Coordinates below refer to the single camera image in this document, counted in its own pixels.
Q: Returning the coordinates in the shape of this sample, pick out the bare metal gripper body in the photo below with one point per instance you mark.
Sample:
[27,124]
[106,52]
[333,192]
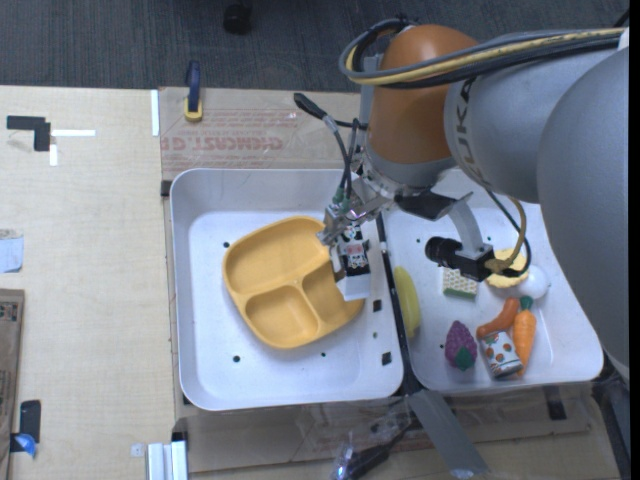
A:
[356,206]

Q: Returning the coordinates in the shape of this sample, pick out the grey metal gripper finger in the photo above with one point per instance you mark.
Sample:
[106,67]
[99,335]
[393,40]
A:
[327,238]

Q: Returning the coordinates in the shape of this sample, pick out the black and white small carton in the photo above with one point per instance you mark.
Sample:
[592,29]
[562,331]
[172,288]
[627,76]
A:
[356,268]

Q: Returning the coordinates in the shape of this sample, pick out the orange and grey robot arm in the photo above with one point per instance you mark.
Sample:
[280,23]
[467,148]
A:
[500,133]

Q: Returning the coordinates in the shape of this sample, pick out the yellow divided plate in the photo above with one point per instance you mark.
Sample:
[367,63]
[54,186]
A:
[272,268]

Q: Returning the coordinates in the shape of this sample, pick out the yellow banana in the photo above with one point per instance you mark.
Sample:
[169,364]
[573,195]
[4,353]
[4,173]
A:
[409,298]

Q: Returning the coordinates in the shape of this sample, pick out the brown cardboard board red print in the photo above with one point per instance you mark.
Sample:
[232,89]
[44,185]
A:
[240,133]

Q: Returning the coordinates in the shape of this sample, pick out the white plastic tray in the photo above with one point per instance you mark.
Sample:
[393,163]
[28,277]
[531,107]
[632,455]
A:
[280,378]
[560,348]

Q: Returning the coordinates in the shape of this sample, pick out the yellow biscuit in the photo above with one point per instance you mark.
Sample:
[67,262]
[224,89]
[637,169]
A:
[500,279]

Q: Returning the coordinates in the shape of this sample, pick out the purple grapes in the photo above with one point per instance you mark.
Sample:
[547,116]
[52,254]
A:
[459,343]

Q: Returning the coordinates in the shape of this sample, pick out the orange sausage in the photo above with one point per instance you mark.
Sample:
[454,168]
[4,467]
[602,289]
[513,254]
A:
[500,319]

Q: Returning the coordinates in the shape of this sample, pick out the white egg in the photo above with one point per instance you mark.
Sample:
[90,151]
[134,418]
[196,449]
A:
[537,284]

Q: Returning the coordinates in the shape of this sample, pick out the clear plastic bag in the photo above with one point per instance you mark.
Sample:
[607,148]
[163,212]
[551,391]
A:
[360,433]

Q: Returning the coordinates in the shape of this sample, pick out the small can with tomato print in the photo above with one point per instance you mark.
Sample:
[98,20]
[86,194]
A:
[502,355]

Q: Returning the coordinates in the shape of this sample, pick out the orange carrot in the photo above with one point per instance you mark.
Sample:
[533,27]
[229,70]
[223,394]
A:
[525,333]

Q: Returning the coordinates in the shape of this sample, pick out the black chair caster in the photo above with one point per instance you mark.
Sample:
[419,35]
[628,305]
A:
[236,18]

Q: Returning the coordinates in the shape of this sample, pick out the black cylinder on white bracket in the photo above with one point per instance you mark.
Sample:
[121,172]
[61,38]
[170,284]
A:
[467,258]

